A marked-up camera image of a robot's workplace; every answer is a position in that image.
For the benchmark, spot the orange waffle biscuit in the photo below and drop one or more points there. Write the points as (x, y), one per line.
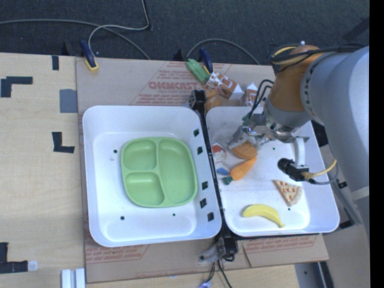
(244, 151)

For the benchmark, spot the brown cardboard board red print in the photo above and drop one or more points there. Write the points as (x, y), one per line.
(120, 82)

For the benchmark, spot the yellow banana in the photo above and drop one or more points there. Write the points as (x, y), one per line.
(264, 211)

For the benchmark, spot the small white orange carton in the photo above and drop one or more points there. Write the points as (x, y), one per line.
(250, 94)

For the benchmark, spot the orange carrot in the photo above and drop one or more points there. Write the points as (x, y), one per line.
(241, 169)

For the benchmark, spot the white plastic tray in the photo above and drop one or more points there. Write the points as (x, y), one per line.
(102, 175)
(258, 190)

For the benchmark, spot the orange toy food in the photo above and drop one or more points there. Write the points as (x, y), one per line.
(212, 100)

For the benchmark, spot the pizza slice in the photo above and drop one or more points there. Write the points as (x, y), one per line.
(288, 190)

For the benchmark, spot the black cylinder on white bracket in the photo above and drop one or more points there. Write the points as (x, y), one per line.
(292, 166)

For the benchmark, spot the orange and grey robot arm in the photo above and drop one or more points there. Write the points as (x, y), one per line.
(330, 91)

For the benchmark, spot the white red blue carton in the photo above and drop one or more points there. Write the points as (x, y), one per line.
(219, 157)

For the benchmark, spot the large white orange carton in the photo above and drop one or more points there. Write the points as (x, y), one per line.
(223, 85)

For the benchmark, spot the thin black rod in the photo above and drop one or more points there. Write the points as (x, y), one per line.
(213, 166)

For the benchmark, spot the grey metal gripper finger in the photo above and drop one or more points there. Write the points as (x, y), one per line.
(262, 141)
(237, 138)

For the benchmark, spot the green toy vegetable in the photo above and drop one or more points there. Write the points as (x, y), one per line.
(198, 69)

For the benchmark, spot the green divided plate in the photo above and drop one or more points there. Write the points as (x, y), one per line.
(168, 169)

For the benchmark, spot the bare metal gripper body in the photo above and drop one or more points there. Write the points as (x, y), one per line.
(264, 127)

